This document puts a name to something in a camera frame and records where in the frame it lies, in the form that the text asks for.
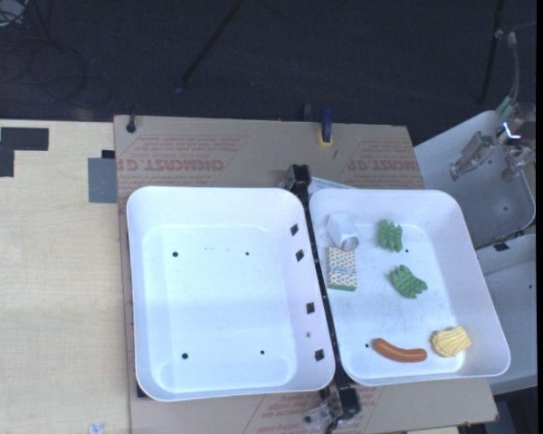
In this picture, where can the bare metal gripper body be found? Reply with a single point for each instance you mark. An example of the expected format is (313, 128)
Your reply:
(525, 127)

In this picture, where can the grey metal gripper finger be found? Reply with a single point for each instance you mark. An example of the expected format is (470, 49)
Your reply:
(518, 163)
(473, 154)

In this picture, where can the green toy grapes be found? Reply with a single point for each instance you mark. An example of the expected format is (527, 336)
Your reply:
(407, 282)
(390, 235)

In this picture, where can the yellow patterned carton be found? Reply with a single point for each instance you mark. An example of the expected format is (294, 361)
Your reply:
(341, 269)

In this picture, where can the white plastic tray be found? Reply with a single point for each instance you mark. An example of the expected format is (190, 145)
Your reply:
(217, 305)
(389, 319)

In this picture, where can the yellow toy fries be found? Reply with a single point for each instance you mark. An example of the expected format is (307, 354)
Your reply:
(450, 342)

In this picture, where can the thin black rod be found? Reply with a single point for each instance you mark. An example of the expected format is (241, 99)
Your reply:
(322, 283)

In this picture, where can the orange toy sausage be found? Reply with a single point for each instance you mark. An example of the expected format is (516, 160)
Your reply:
(399, 353)

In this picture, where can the brown cardboard board red print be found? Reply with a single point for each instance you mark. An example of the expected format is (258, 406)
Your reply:
(235, 165)

